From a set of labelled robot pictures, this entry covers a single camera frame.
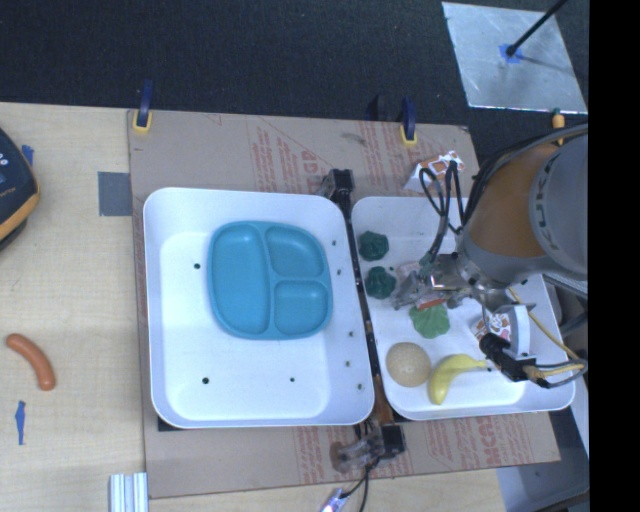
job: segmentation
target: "white tray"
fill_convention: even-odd
[[[209,302],[215,230],[235,221],[288,223],[322,245],[333,312],[294,340],[234,337]],[[371,367],[340,209],[301,194],[165,188],[143,209],[151,368],[157,413],[178,428],[350,425],[373,408]]]
[[[457,206],[453,201],[450,217],[452,225],[458,226]],[[404,263],[419,260],[433,242],[438,219],[426,198],[366,197],[358,201],[352,212],[356,239],[362,233],[372,231],[386,235],[389,240],[389,252],[381,260],[368,262],[358,256],[363,279],[372,267],[397,268]],[[455,241],[449,232],[441,252],[449,253],[454,248]],[[526,285],[514,288],[524,302],[536,304],[533,313],[561,339],[542,277],[531,278]],[[391,299],[380,300],[369,296],[367,304],[385,393],[391,406],[407,419],[429,420],[555,410],[567,407],[573,400],[573,382],[553,389],[543,389],[528,381],[511,382],[494,369],[491,372],[481,370],[460,375],[453,381],[445,401],[441,405],[434,405],[428,398],[426,385],[407,388],[397,384],[389,376],[385,366],[386,354],[393,344],[411,341],[425,349],[433,367],[450,354],[466,353],[475,359],[484,359],[470,329],[472,322],[482,315],[479,304],[472,299],[465,299],[457,309],[448,310],[451,328],[446,334],[434,339],[423,338],[414,329],[408,313],[410,306],[396,311],[391,305]],[[538,363],[565,361],[565,352],[556,347],[533,322],[531,325],[530,352],[537,356]]]

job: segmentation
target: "yellow device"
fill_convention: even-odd
[[[40,187],[31,165],[0,129],[0,250],[24,229],[39,200]]]

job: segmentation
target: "toy sausage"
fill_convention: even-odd
[[[56,385],[56,377],[47,356],[29,338],[22,334],[9,334],[7,336],[7,347],[22,355],[33,367],[38,379],[38,385],[43,391],[49,391]]]

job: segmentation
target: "blue plate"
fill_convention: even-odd
[[[296,226],[225,224],[211,239],[207,279],[214,315],[234,336],[303,338],[331,318],[326,255],[311,233]]]

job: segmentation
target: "tabletop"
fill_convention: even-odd
[[[98,207],[98,173],[129,172],[126,115],[0,103],[0,127],[34,150],[42,189],[25,230],[0,253],[2,338],[32,339],[57,379],[40,390],[28,363],[3,344],[0,510],[105,511],[110,475],[145,471],[132,222]],[[149,510],[318,510],[335,487],[153,499]],[[359,505],[354,495],[343,510]],[[495,512],[504,504],[488,469],[375,480],[366,510]]]

